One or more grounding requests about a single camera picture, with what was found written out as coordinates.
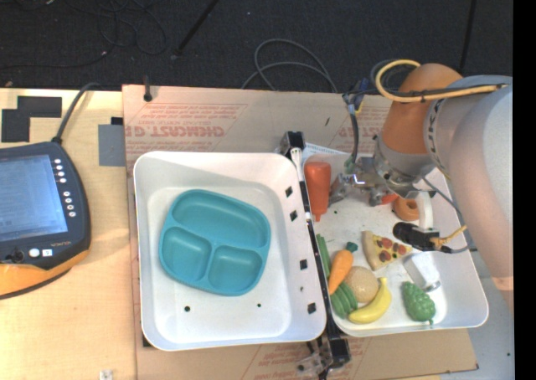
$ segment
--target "black floor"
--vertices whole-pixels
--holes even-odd
[[[343,92],[397,58],[513,75],[513,0],[218,0],[185,43],[211,1],[0,0],[0,86]]]

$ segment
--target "teal plate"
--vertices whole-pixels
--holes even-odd
[[[270,223],[258,208],[196,189],[173,201],[158,256],[166,272],[185,285],[243,295],[259,282],[270,241]]]

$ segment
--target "orange carrot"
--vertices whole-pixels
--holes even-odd
[[[352,269],[353,252],[356,250],[358,250],[358,246],[355,243],[348,242],[346,248],[339,250],[333,257],[332,268],[327,279],[329,295],[333,295]]]

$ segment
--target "cardboard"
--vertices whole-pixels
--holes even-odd
[[[286,131],[302,131],[307,142],[350,152],[352,126],[340,95],[192,87],[123,86],[126,170],[137,373],[140,379],[303,379],[298,362],[306,343],[236,346],[163,352],[147,345],[140,325],[137,227],[131,172],[148,151],[274,151]],[[359,150],[372,153],[390,101],[367,97],[359,116]],[[420,331],[367,338],[349,337],[352,360],[329,379],[373,380],[424,376],[477,368],[465,329]]]

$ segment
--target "toy pizza slice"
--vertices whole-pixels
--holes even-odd
[[[363,231],[363,251],[373,271],[405,257],[413,249],[388,237],[378,236],[371,231]]]

